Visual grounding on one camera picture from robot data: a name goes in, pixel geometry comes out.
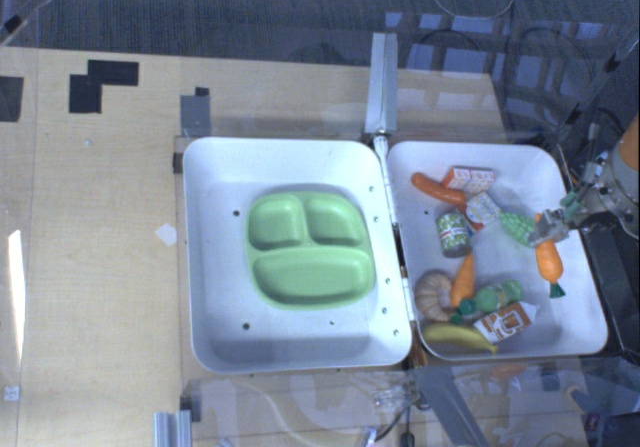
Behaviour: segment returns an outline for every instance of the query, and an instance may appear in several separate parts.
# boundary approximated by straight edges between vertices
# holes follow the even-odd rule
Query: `banana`
[[[455,344],[472,350],[489,350],[494,355],[498,348],[471,326],[451,323],[432,323],[422,328],[422,338],[427,344]]]

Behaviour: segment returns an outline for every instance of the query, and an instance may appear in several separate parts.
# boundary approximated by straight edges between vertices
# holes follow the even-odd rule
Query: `robotic claw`
[[[589,232],[615,222],[638,240],[638,115],[606,157],[586,165],[580,183],[560,206],[542,213],[528,236],[531,246],[561,241],[570,230]]]

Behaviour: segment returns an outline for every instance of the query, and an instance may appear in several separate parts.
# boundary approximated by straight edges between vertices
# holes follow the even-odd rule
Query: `green can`
[[[464,216],[449,212],[436,220],[442,254],[448,258],[464,257],[471,252],[469,229]]]

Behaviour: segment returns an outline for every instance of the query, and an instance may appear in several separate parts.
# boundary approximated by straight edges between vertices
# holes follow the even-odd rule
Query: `white sticker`
[[[20,400],[20,387],[4,387],[5,402],[15,402]]]
[[[156,230],[156,235],[167,246],[173,246],[178,240],[178,231],[175,229],[175,227],[169,225],[169,223],[165,223],[158,230]]]

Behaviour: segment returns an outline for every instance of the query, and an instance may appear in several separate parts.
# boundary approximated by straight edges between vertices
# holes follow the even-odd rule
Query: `green divided tray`
[[[374,286],[364,220],[338,194],[286,192],[256,200],[246,241],[255,288],[277,307],[338,307],[361,299]]]

